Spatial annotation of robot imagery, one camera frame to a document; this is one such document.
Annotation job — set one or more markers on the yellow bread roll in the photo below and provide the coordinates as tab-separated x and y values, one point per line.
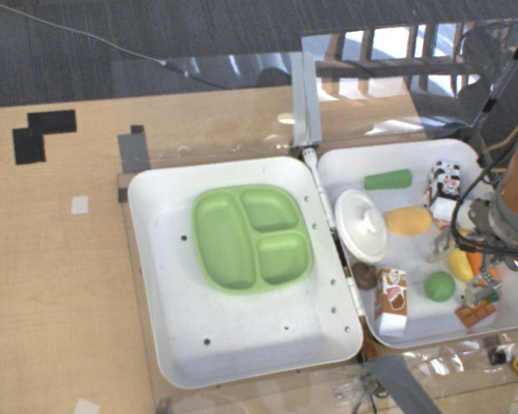
408	221

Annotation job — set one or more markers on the green cylinder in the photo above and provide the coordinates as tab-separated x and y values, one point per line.
387	180

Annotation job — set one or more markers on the green pear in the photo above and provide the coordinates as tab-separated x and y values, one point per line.
439	286

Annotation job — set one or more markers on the green divided plate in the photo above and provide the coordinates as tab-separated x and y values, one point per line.
221	244

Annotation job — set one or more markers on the white lidded bowl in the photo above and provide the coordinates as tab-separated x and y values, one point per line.
361	228

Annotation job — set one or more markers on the brown biscuit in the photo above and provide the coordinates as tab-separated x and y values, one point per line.
365	276

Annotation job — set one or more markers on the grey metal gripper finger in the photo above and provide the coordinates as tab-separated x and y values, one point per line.
443	245
480	288

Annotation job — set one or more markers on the white plastic tray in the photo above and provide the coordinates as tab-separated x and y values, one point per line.
426	326
183	315

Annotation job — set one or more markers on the yellow banana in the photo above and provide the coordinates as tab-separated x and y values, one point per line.
460	266

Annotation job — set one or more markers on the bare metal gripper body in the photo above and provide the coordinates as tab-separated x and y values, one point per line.
493	227

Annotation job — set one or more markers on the black and white cow carton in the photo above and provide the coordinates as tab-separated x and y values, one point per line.
445	179

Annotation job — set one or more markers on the orange carrot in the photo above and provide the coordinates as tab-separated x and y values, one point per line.
475	262

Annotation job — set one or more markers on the white rounded object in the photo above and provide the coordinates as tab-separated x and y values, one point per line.
463	217

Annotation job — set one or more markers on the brown and white carton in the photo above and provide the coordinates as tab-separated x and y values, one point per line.
392	299

